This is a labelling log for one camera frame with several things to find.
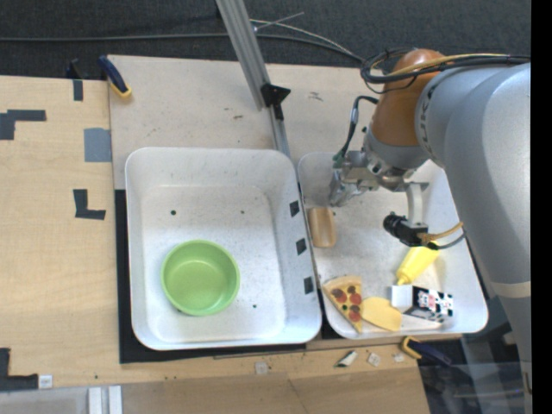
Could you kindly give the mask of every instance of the wooden table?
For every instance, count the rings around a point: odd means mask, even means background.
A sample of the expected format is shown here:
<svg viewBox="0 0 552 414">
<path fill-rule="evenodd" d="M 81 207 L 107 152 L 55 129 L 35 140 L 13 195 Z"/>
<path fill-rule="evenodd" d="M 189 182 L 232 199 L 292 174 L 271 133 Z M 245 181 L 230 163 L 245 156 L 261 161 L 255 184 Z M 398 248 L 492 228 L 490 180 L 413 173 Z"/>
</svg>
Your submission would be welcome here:
<svg viewBox="0 0 552 414">
<path fill-rule="evenodd" d="M 357 397 L 359 403 L 369 395 L 388 412 L 398 412 L 406 400 L 410 411 L 428 411 L 417 363 L 406 355 L 396 361 L 398 339 L 392 338 L 388 345 L 315 339 L 297 353 L 120 364 L 114 167 L 110 161 L 86 161 L 84 144 L 85 129 L 112 127 L 109 88 L 103 81 L 84 81 L 84 99 L 76 101 L 68 79 L 1 77 L 0 93 L 0 114 L 44 110 L 47 118 L 16 121 L 14 139 L 0 140 L 0 348 L 11 348 L 10 375 L 51 374 L 54 387 L 197 378 L 220 385 L 216 379 L 225 376 L 255 376 L 255 363 L 263 361 L 272 376 L 304 388 L 311 406 L 321 388 L 316 379 L 354 379 L 343 376 L 358 373 L 359 382 L 371 385 Z M 306 103 L 322 104 L 321 94 L 311 96 Z M 234 116 L 230 121 L 247 121 Z M 303 139 L 290 136 L 292 148 Z M 88 191 L 90 209 L 106 210 L 103 220 L 75 217 L 75 189 Z M 334 367 L 352 349 L 357 361 Z M 381 358 L 377 367 L 367 362 L 370 353 Z"/>
</svg>

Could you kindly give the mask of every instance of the yellow and black clamp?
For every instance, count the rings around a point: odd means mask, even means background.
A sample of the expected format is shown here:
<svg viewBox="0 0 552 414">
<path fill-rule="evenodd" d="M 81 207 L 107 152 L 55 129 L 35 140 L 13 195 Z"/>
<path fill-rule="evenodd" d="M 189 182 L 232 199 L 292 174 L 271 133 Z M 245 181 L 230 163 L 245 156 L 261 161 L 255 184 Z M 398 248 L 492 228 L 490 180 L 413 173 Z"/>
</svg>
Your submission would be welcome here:
<svg viewBox="0 0 552 414">
<path fill-rule="evenodd" d="M 113 92 L 121 98 L 130 97 L 132 89 L 124 82 L 124 79 L 122 79 L 121 74 L 117 71 L 113 63 L 111 63 L 105 55 L 101 55 L 100 58 L 97 59 L 97 63 L 109 79 L 110 87 L 113 89 Z"/>
<path fill-rule="evenodd" d="M 410 357 L 414 359 L 429 359 L 445 367 L 449 367 L 452 364 L 452 359 L 439 351 L 427 345 L 423 342 L 420 342 L 418 339 L 407 336 L 403 339 L 400 344 L 401 349 L 407 353 Z"/>
</svg>

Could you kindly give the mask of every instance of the green bowl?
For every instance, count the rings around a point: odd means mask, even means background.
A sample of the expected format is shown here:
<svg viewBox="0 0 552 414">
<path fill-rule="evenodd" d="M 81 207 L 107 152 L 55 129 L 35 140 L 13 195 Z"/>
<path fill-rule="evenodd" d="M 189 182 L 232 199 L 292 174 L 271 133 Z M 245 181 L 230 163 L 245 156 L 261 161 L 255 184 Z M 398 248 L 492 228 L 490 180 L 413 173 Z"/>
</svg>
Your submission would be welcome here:
<svg viewBox="0 0 552 414">
<path fill-rule="evenodd" d="M 178 310 L 192 316 L 228 307 L 240 288 L 240 270 L 226 249 L 211 241 L 188 241 L 163 261 L 161 284 Z"/>
</svg>

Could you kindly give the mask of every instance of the pizza slice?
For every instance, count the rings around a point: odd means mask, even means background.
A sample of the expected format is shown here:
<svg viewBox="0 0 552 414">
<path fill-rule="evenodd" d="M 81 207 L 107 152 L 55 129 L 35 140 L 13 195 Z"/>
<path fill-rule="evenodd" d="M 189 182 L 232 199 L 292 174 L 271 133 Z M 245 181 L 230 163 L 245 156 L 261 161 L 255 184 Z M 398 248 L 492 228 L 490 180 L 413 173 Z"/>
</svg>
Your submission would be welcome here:
<svg viewBox="0 0 552 414">
<path fill-rule="evenodd" d="M 331 303 L 339 310 L 354 329 L 362 332 L 362 282 L 360 276 L 341 276 L 330 279 L 322 289 Z"/>
</svg>

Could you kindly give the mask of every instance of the white tray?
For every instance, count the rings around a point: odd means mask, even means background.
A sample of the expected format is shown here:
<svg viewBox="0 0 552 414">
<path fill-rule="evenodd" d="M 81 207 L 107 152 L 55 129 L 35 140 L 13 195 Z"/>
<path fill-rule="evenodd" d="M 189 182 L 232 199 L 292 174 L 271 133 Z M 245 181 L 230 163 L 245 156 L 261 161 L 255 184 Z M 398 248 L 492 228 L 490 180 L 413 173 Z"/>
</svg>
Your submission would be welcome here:
<svg viewBox="0 0 552 414">
<path fill-rule="evenodd" d="M 298 178 L 306 210 L 329 206 L 332 156 L 332 153 L 312 153 L 299 161 Z M 449 183 L 440 167 L 428 161 L 411 181 L 430 183 L 423 193 L 423 219 L 430 226 L 430 232 L 439 233 L 458 223 Z M 313 248 L 320 282 L 343 274 L 360 275 L 364 298 L 378 296 L 391 300 L 391 286 L 396 284 L 395 272 L 409 248 L 383 229 L 383 220 L 392 211 L 399 216 L 408 215 L 406 194 L 381 187 L 353 198 L 333 211 L 337 243 L 332 248 Z M 486 301 L 466 241 L 440 252 L 437 260 L 414 281 L 414 285 L 452 294 L 454 316 L 444 323 L 405 317 L 401 330 L 395 332 L 364 323 L 363 332 L 359 334 L 324 296 L 329 324 L 338 334 L 349 339 L 472 333 L 485 327 L 488 318 Z"/>
<path fill-rule="evenodd" d="M 317 334 L 322 317 L 312 253 L 286 156 L 145 147 L 129 156 L 125 174 L 131 319 L 141 343 L 157 350 L 214 348 L 302 343 Z M 222 245 L 239 265 L 240 290 L 218 314 L 187 316 L 162 291 L 164 257 L 191 239 Z"/>
</svg>

